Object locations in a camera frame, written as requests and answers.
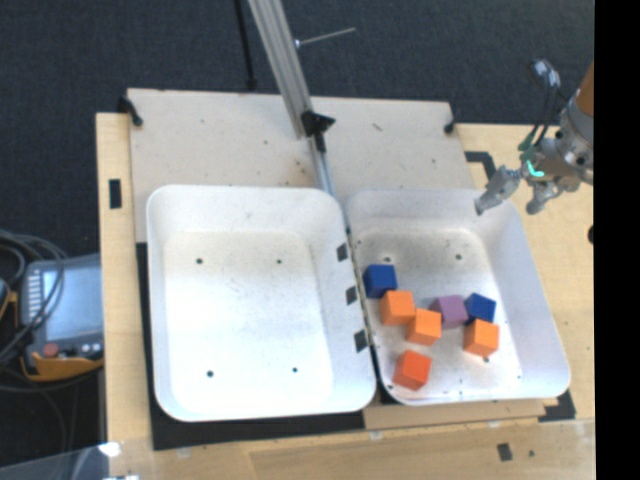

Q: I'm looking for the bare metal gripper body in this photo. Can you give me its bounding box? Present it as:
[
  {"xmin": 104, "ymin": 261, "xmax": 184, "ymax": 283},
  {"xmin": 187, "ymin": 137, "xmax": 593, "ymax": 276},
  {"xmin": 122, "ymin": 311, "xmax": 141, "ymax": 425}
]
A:
[{"xmin": 520, "ymin": 135, "xmax": 596, "ymax": 188}]

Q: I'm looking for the white plastic tray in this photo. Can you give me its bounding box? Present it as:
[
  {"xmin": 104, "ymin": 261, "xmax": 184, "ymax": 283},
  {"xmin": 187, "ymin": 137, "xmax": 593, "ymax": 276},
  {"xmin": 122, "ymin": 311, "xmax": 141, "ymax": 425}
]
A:
[
  {"xmin": 145, "ymin": 183, "xmax": 378, "ymax": 424},
  {"xmin": 343, "ymin": 187, "xmax": 573, "ymax": 407}
]

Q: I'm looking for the blue cube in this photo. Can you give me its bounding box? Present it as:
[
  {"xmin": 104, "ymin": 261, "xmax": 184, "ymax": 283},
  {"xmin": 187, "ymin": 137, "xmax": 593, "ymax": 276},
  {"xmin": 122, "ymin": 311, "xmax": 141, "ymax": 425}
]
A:
[
  {"xmin": 464, "ymin": 292, "xmax": 498, "ymax": 326},
  {"xmin": 362, "ymin": 263, "xmax": 400, "ymax": 300}
]

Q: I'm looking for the purple cube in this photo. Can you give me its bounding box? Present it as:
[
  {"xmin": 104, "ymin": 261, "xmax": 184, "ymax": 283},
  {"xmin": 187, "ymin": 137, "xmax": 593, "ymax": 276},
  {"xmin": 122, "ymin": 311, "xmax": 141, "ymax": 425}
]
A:
[{"xmin": 430, "ymin": 294, "xmax": 470, "ymax": 330}]

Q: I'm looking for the orange cube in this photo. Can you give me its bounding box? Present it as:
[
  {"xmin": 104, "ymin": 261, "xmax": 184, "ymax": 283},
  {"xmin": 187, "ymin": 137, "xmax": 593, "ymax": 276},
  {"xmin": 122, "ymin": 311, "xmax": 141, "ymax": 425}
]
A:
[
  {"xmin": 462, "ymin": 318, "xmax": 501, "ymax": 359},
  {"xmin": 392, "ymin": 349, "xmax": 433, "ymax": 392},
  {"xmin": 379, "ymin": 290, "xmax": 418, "ymax": 327},
  {"xmin": 405, "ymin": 308, "xmax": 444, "ymax": 347}
]

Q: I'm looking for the thin black and white rod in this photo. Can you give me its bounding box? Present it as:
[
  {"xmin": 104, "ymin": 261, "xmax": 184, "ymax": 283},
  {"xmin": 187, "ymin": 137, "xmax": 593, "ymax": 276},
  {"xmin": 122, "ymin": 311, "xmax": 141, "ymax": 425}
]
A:
[{"xmin": 311, "ymin": 137, "xmax": 377, "ymax": 357}]

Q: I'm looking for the pale flat board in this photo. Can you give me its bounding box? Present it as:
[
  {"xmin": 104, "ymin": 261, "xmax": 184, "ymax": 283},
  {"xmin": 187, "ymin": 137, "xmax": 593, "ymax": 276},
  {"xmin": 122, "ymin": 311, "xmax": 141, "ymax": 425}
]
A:
[{"xmin": 125, "ymin": 87, "xmax": 479, "ymax": 245}]

